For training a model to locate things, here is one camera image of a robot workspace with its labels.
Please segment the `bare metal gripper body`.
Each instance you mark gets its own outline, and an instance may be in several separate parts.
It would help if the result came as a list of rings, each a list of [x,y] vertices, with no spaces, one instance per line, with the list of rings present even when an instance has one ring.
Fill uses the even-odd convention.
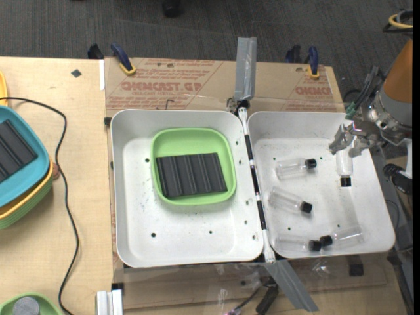
[[[359,137],[400,145],[412,138],[412,128],[402,124],[380,106],[362,106],[353,117],[352,132]]]

